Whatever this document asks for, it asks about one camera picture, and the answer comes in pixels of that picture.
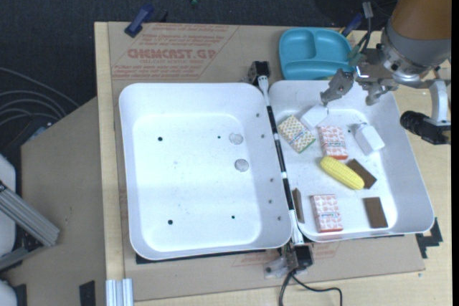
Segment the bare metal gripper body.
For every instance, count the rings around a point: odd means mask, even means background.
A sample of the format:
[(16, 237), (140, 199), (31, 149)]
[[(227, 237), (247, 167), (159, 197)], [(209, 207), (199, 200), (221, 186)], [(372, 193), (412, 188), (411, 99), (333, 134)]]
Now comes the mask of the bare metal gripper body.
[(435, 59), (420, 52), (403, 54), (392, 47), (367, 48), (354, 55), (354, 67), (361, 84), (428, 88), (430, 82), (423, 78), (435, 67)]

